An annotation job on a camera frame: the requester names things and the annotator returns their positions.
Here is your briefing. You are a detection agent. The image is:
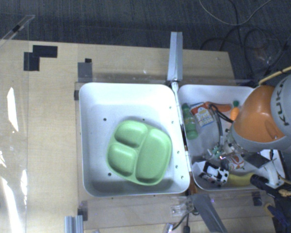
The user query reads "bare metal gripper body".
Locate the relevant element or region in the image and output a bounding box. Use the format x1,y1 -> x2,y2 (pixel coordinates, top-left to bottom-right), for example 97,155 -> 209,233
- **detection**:
219,134 -> 249,159

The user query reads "orange and white can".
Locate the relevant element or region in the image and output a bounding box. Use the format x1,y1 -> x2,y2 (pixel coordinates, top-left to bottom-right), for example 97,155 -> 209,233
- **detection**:
225,153 -> 245,171

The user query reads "black and white carton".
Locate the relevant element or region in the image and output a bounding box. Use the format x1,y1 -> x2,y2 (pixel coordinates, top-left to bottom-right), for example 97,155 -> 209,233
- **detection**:
198,161 -> 230,187

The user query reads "yellow banana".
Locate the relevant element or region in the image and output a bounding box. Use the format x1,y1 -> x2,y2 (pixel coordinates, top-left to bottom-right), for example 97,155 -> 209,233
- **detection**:
226,172 -> 258,187

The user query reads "white packet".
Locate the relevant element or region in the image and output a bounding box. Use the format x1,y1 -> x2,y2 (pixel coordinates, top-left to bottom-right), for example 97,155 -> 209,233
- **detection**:
192,161 -> 207,177

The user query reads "white plastic tray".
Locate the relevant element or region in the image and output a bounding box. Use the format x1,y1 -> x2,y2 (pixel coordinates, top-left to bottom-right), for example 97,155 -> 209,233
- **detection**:
178,84 -> 286,192
78,82 -> 191,198

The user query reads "orange carrot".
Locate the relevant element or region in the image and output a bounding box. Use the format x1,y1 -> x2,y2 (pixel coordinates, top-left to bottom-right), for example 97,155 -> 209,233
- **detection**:
229,100 -> 241,121

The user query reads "orange sausage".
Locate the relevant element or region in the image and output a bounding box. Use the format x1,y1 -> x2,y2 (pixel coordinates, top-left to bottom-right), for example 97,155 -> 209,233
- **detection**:
204,101 -> 232,113

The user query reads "red and white carton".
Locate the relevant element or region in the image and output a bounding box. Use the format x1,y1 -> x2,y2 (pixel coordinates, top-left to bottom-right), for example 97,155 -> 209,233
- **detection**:
189,101 -> 215,128

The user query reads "green bottle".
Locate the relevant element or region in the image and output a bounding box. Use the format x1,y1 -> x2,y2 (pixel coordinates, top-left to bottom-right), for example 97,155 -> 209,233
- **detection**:
181,102 -> 200,140

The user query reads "green divided plate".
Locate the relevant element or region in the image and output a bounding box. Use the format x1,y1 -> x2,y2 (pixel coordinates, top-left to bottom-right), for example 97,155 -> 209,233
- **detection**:
106,119 -> 173,186

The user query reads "black cylinder on white bracket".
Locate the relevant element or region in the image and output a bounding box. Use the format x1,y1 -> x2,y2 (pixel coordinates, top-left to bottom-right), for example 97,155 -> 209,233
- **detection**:
249,149 -> 287,199

